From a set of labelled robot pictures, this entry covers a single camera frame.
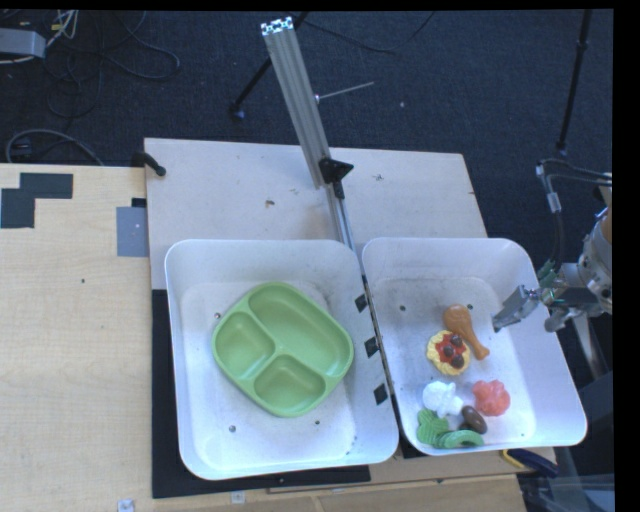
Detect brown toy chicken drumstick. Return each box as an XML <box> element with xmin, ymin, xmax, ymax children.
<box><xmin>442</xmin><ymin>303</ymin><xmax>491</xmax><ymax>362</ymax></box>

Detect pale wood board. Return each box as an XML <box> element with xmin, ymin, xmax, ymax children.
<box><xmin>143</xmin><ymin>137</ymin><xmax>557</xmax><ymax>494</ymax></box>

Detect pink ruffled toy food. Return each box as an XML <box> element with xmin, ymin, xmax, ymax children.
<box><xmin>471</xmin><ymin>378</ymin><xmax>512</xmax><ymax>418</ymax></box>

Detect brown oval toy food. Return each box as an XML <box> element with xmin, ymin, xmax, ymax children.
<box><xmin>460</xmin><ymin>404</ymin><xmax>489</xmax><ymax>435</ymax></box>

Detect thin black and white rod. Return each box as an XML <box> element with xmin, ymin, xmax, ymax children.
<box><xmin>329</xmin><ymin>181</ymin><xmax>397</xmax><ymax>401</ymax></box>

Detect yellow toy spaghetti with meatballs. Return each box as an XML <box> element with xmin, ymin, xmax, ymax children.
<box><xmin>425</xmin><ymin>328</ymin><xmax>473</xmax><ymax>377</ymax></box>

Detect white plastic tray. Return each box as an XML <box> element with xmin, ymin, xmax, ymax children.
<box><xmin>163</xmin><ymin>237</ymin><xmax>401</xmax><ymax>482</ymax></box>
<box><xmin>360</xmin><ymin>235</ymin><xmax>589</xmax><ymax>457</ymax></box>

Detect green leafy toy vegetable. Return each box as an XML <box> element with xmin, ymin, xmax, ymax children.
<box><xmin>416</xmin><ymin>408</ymin><xmax>451</xmax><ymax>447</ymax></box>

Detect white toy cauliflower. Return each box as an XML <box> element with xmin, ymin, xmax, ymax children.
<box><xmin>421</xmin><ymin>380</ymin><xmax>465</xmax><ymax>419</ymax></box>

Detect green curved toy vegetable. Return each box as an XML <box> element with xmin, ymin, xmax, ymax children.
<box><xmin>437</xmin><ymin>428</ymin><xmax>486</xmax><ymax>450</ymax></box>

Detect green divided plate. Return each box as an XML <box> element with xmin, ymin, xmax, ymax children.
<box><xmin>210</xmin><ymin>281</ymin><xmax>356</xmax><ymax>419</ymax></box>

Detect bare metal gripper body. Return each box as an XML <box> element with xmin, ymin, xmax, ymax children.
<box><xmin>538</xmin><ymin>253</ymin><xmax>614</xmax><ymax>320</ymax></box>

